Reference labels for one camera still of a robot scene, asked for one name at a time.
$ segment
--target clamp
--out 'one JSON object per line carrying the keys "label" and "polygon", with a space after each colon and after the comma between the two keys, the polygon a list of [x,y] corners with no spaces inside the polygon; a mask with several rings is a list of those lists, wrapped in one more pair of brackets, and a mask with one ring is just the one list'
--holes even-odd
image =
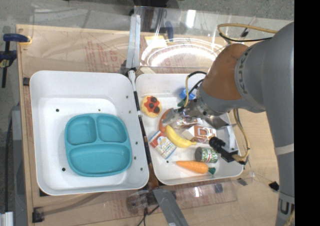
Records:
{"label": "clamp", "polygon": [[6,87],[7,68],[12,65],[17,58],[17,51],[10,51],[10,42],[28,43],[30,38],[20,34],[4,34],[3,40],[5,41],[5,50],[0,51],[0,68],[2,72],[2,88]]}

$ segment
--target gray floor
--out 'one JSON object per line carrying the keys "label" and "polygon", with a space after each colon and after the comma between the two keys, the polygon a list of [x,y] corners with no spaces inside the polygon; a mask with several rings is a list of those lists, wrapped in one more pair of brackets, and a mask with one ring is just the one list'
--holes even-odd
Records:
{"label": "gray floor", "polygon": [[[257,17],[278,20],[285,24],[294,20],[295,0],[170,0],[169,7],[182,10],[198,10],[220,15]],[[16,24],[52,26],[75,26],[83,24],[90,28],[129,30],[128,13],[132,0],[0,0],[0,29],[2,34],[14,33]],[[78,17],[69,20],[69,14]],[[0,40],[0,51],[5,43]],[[11,109],[19,102],[18,66],[15,61],[7,71],[6,87],[0,89],[0,213],[4,206],[4,159]],[[13,146],[9,145],[9,210],[15,210],[13,190]]]}

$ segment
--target green can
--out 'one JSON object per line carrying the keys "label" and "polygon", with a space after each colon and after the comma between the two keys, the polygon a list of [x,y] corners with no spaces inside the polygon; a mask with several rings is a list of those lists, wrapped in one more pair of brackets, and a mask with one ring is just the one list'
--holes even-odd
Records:
{"label": "green can", "polygon": [[216,163],[218,161],[218,155],[213,148],[198,147],[195,150],[194,158],[198,162]]}

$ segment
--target toy carrot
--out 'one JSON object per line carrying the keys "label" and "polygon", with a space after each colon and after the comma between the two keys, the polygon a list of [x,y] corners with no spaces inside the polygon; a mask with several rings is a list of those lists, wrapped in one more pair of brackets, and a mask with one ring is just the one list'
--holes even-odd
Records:
{"label": "toy carrot", "polygon": [[166,117],[166,115],[168,114],[168,112],[171,110],[171,108],[169,108],[168,110],[166,110],[163,115],[160,118],[160,122],[159,122],[159,131],[162,133],[165,133],[166,128],[162,125],[162,120],[164,120],[164,118]]}
{"label": "toy carrot", "polygon": [[202,163],[202,162],[197,162],[197,161],[177,161],[176,162],[177,165],[180,165],[186,169],[189,169],[193,172],[197,172],[197,173],[206,173],[209,171],[209,167],[207,166],[207,164]]}

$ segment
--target blue plate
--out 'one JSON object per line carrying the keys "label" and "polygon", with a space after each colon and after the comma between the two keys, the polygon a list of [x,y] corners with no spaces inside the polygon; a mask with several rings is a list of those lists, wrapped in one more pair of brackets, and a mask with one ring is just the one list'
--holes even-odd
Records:
{"label": "blue plate", "polygon": [[132,150],[125,124],[109,114],[84,114],[65,127],[66,157],[71,169],[90,177],[109,176],[128,169]]}

